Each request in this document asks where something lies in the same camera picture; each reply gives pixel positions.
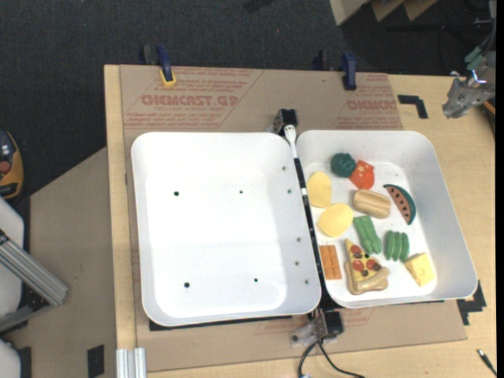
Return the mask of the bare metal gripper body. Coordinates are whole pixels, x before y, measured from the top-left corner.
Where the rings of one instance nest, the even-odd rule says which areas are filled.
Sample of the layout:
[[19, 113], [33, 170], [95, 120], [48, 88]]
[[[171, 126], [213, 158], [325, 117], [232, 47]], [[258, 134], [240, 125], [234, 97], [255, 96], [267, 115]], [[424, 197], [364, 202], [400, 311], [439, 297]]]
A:
[[495, 96], [495, 68], [481, 67], [471, 71], [471, 92], [474, 102], [486, 102]]

